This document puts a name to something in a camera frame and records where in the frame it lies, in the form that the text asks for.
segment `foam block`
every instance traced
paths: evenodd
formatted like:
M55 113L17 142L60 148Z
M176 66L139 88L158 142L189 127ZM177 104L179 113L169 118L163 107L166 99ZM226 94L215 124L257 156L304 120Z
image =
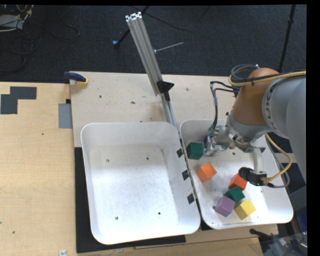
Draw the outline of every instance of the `foam block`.
M229 188L229 189L232 189L232 188L238 186L238 187L241 189L241 191L243 191L243 190L246 188L247 183L248 183L248 182L247 182L246 180L244 180L243 178L241 178L240 175L239 175L239 173L237 172L237 173L231 178L230 183L229 183L229 185L228 185L228 188Z
M234 211L239 216L239 218L243 220L244 218L252 214L254 211L256 211L256 208L249 199L246 199L237 207L235 207Z
M245 198L245 195L239 186L235 186L229 189L226 193L224 193L224 196L232 199L235 202L238 202L241 199Z
M214 210L218 214L221 214L222 216L227 217L232 213L235 207L235 204L236 204L235 201L233 201L232 199L224 195L219 199L216 206L214 207Z
M202 143L190 142L186 147L186 155L189 159L199 160L204 154Z
M212 176L214 176L217 173L216 169L212 166L210 162L202 165L197 171L196 174L200 178L202 182L206 182L209 180Z

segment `yellow cube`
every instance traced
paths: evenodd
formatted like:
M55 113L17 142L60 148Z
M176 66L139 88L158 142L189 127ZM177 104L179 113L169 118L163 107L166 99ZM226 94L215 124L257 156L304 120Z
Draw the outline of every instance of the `yellow cube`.
M235 207L234 211L239 216L239 218L243 220L244 218L252 214L254 211L256 211L256 208L254 207L254 205L249 199L246 199L245 201L240 203L237 207Z

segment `purple cube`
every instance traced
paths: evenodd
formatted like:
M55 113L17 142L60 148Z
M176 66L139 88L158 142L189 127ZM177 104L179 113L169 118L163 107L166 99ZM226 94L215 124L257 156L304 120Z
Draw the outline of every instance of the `purple cube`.
M214 210L218 213L223 215L224 217L229 216L234 207L235 207L236 202L230 199L227 196L223 196L219 199L218 203L214 207Z

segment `yellow cable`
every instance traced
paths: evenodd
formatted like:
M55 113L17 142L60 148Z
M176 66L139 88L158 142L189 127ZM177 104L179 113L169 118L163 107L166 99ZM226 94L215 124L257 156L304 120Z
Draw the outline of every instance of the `yellow cable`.
M233 82L231 80L232 75L229 76L229 84L232 86L248 86L248 85L252 85L252 83L259 83L259 82L265 82L265 81L272 81L272 80L276 80L276 79L280 79L280 78L289 78L289 77L296 77L296 76L304 76L306 75L306 71L298 71L298 72L293 72L293 73L286 73L286 74L279 74L279 75L275 75L272 77L268 77L268 78L262 78L262 79L256 79L253 82L252 81L247 81L247 82Z
M272 177L262 177L261 180L263 181L264 184L268 184L269 182L273 181L275 178L281 176L282 174L284 174L291 166L292 164L292 159L291 157L284 151L282 150L276 143L274 143L274 141L270 138L270 136L266 133L265 134L267 140L278 150L280 151L282 154L284 154L288 159L289 159L289 163L287 164L287 166L280 172L278 172L276 175L272 176Z

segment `black stand leg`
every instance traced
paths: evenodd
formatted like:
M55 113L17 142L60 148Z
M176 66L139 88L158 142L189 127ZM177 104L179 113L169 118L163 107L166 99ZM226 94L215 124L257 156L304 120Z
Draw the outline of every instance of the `black stand leg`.
M150 5L147 5L146 7L144 7L144 9L141 11L141 14L143 15L146 10L150 7ZM127 37L127 35L130 33L130 29L128 29L123 36L120 38L119 41L113 41L114 47L116 49L118 49L120 47L121 42Z
M278 72L279 73L282 72L282 66L284 64L285 55L286 55L286 51L287 51L288 40L289 40L290 29L291 29L292 23L294 23L295 9L296 9L296 5L293 4L291 6L290 17L289 17L289 20L288 20L288 27L287 27L287 30L286 30L286 36L285 36L285 41L284 41L284 47L283 47L283 50L282 50L282 56L281 56L280 65L279 65L279 68L278 68Z

